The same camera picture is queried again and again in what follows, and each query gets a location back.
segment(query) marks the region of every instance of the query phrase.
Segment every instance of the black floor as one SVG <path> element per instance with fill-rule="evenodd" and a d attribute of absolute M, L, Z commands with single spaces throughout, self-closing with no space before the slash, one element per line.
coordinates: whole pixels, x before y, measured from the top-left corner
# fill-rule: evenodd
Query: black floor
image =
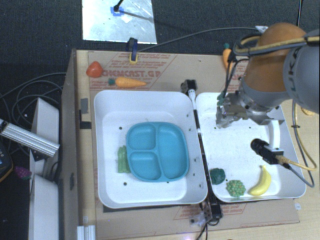
<path fill-rule="evenodd" d="M 299 0 L 152 0 L 158 43 L 218 27 L 254 27 L 277 22 L 296 23 Z M 300 27 L 319 28 L 320 0 L 304 0 Z M 150 52 L 220 54 L 224 43 L 233 44 L 247 30 L 211 32 L 160 46 Z M 0 0 L 0 97 L 20 84 L 50 73 L 65 72 L 72 48 L 124 51 L 124 43 L 82 40 L 82 0 Z M 58 85 L 63 76 L 46 78 Z M 21 92 L 43 94 L 49 83 Z M 10 118 L 19 89 L 0 100 L 0 118 Z M 50 94 L 59 101 L 60 93 Z M 24 114 L 33 117 L 33 108 Z M 19 120 L 24 127 L 29 125 Z M 9 151 L 17 150 L 12 143 Z M 16 166 L 28 168 L 22 152 L 11 154 Z M 29 182 L 11 173 L 0 183 L 0 240 L 28 238 Z"/>

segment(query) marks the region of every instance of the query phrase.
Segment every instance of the blue plate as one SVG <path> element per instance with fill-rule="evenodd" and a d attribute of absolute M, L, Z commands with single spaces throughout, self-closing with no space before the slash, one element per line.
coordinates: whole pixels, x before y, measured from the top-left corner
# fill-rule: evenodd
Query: blue plate
<path fill-rule="evenodd" d="M 142 181 L 176 181 L 189 170 L 185 135 L 172 123 L 135 124 L 126 134 L 126 151 L 132 174 Z"/>

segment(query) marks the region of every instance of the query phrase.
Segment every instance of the silver metal sheet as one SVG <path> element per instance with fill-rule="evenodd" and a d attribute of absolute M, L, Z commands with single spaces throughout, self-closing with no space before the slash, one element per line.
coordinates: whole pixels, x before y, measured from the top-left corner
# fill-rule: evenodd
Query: silver metal sheet
<path fill-rule="evenodd" d="M 83 39 L 156 44 L 151 0 L 124 0 L 119 12 L 113 7 L 119 0 L 82 0 Z"/>

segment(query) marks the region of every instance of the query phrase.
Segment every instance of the banana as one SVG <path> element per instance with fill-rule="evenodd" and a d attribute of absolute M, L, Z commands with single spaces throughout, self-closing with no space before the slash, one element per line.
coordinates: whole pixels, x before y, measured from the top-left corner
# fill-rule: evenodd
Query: banana
<path fill-rule="evenodd" d="M 266 166 L 262 166 L 262 172 L 260 176 L 260 181 L 257 185 L 255 185 L 253 188 L 251 188 L 248 193 L 252 196 L 261 196 L 265 192 L 267 192 L 268 188 L 271 184 L 271 175 L 267 171 Z"/>

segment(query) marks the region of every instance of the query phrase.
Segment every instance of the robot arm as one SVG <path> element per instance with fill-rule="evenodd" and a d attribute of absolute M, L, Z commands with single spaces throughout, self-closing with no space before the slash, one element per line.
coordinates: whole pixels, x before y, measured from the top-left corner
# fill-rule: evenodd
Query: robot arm
<path fill-rule="evenodd" d="M 319 29 L 306 34 L 295 25 L 277 23 L 249 39 L 258 39 L 254 49 L 235 49 L 236 55 L 251 57 L 239 90 L 218 103 L 217 126 L 239 119 L 266 125 L 271 120 L 267 113 L 289 99 L 319 113 Z"/>

